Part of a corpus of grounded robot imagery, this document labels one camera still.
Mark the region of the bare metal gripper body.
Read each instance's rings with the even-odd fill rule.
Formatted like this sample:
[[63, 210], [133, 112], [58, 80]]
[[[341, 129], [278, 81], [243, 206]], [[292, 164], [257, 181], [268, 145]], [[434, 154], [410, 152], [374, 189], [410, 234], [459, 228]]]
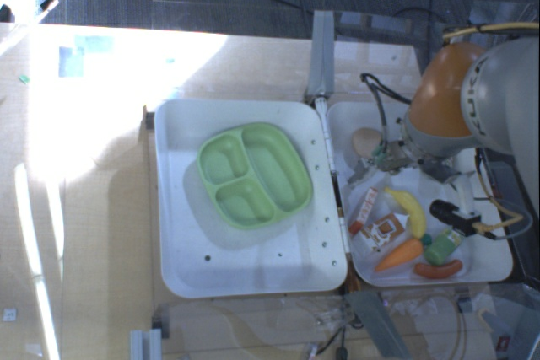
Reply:
[[412, 141], [383, 139], [373, 151], [373, 163], [383, 172], [396, 173], [424, 163], [424, 153]]

